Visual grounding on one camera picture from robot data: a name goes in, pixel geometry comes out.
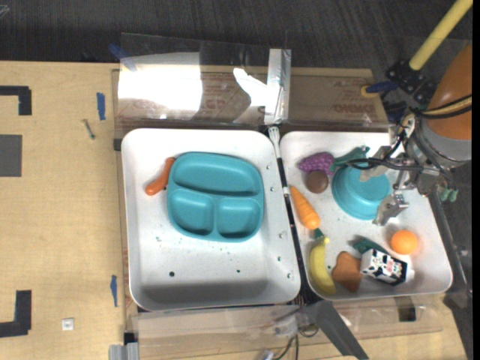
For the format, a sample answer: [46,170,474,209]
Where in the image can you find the blue bowl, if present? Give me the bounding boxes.
[331,162,393,221]

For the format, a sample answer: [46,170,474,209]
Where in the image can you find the white plastic tray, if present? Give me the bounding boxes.
[279,130,454,302]
[120,127,302,312]

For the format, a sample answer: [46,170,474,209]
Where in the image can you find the purple grapes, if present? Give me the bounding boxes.
[297,151,336,176]

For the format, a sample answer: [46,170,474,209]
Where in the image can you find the dark green flat piece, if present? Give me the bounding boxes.
[352,236,392,257]

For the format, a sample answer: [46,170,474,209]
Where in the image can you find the orange sausage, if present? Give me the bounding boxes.
[145,157,177,197]

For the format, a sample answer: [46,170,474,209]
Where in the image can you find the white printed carton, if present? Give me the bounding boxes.
[359,247,409,287]

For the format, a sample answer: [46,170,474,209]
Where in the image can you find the orange ball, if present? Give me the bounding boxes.
[390,229,419,256]

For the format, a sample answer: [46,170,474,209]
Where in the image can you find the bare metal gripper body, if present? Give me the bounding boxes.
[393,147,451,198]

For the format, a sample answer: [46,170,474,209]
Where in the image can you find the brown round biscuit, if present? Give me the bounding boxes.
[304,169,330,195]

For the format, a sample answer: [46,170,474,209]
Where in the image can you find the blue divided plate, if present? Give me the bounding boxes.
[166,151,266,244]

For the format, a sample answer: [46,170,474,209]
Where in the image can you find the dark green curved piece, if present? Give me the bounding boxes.
[329,145,371,173]

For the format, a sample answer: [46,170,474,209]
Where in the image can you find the brown bread slice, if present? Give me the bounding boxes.
[331,250,365,293]

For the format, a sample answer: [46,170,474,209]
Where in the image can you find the orange carrot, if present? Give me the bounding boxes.
[289,185,326,240]

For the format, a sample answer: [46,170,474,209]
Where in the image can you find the yellow banana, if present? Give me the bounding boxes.
[308,235,338,296]

